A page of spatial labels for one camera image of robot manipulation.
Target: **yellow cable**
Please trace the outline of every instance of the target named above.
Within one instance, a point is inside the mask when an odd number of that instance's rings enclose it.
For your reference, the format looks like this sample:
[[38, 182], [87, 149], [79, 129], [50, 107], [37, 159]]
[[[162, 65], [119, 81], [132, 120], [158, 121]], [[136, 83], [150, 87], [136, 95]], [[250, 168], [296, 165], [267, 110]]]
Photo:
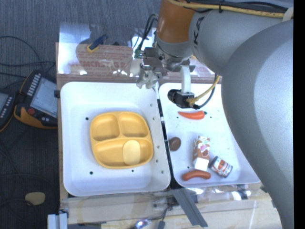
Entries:
[[190, 106], [193, 106], [195, 104], [195, 102], [197, 102], [199, 99], [201, 99], [203, 96], [207, 95], [215, 86], [216, 84], [218, 83], [220, 79], [220, 76], [218, 75], [213, 83], [213, 85], [208, 89], [206, 90], [203, 94], [200, 94], [199, 96], [197, 97], [194, 97], [194, 98], [188, 98], [186, 99], [187, 102], [190, 103]]
[[[186, 8], [193, 8], [193, 9], [213, 9], [218, 10], [219, 5], [208, 5], [208, 4], [198, 4], [198, 3], [185, 3], [185, 2], [178, 2], [175, 0], [168, 0], [170, 3]], [[239, 12], [257, 16], [264, 16], [264, 17], [272, 17], [272, 18], [282, 18], [284, 13], [270, 13], [264, 11], [256, 11], [256, 10], [248, 10], [248, 9], [241, 9], [241, 8], [234, 8], [230, 6], [221, 6], [221, 10], [232, 11], [232, 12]]]

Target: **gray carpet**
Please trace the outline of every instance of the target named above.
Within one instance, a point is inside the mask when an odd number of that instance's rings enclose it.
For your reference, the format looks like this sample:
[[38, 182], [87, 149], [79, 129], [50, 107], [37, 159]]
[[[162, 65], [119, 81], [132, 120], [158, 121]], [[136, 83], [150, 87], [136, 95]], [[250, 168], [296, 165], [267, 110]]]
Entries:
[[[17, 91], [34, 69], [48, 70], [56, 76], [55, 43], [59, 41], [60, 23], [99, 25], [108, 34], [108, 44], [128, 45], [135, 28], [144, 28], [148, 16], [158, 13], [161, 0], [0, 0], [0, 88]], [[31, 45], [6, 36], [17, 37]], [[28, 66], [28, 62], [49, 61]], [[57, 209], [58, 133], [27, 126], [12, 119], [0, 133], [0, 229], [32, 229]], [[19, 173], [26, 176], [4, 177]], [[43, 191], [46, 201], [35, 208], [26, 205], [28, 192]]]

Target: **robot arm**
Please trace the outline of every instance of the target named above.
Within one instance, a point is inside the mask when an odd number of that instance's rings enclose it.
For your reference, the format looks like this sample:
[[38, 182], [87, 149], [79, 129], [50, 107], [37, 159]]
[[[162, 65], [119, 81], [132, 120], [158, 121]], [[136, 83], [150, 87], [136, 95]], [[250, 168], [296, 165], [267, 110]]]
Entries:
[[285, 229], [294, 228], [293, 21], [293, 4], [274, 0], [162, 0], [154, 46], [142, 52], [149, 77], [137, 82], [181, 72], [168, 97], [193, 108], [189, 58], [220, 75], [228, 124]]

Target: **metal bracket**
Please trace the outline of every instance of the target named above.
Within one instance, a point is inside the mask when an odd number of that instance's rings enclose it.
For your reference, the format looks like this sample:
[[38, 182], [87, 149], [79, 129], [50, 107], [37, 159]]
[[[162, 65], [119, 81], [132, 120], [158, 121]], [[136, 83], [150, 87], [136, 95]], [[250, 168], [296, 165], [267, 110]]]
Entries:
[[48, 229], [68, 229], [67, 214], [48, 215]]
[[173, 189], [171, 192], [193, 226], [199, 225], [201, 227], [208, 227], [208, 224], [202, 217], [200, 211], [186, 189]]
[[194, 65], [190, 65], [190, 60], [181, 61], [181, 58], [176, 59], [171, 57], [172, 62], [164, 64], [163, 58], [159, 56], [155, 48], [145, 48], [144, 51], [139, 53], [139, 58], [142, 59], [142, 64], [140, 66], [140, 75], [136, 81], [137, 86], [142, 88], [146, 85], [146, 88], [154, 87], [155, 83], [167, 76], [169, 72], [180, 72], [183, 78], [184, 85], [189, 88], [190, 84], [190, 72], [195, 68]]

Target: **red pepper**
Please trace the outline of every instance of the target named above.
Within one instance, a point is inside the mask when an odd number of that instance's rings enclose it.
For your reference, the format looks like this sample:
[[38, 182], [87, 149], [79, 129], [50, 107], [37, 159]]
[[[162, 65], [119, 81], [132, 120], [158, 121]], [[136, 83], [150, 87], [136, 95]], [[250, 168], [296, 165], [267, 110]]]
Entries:
[[182, 112], [182, 111], [178, 111], [178, 114], [182, 115], [185, 118], [193, 119], [193, 120], [201, 120], [205, 116], [205, 113], [202, 110], [197, 111], [197, 112]]

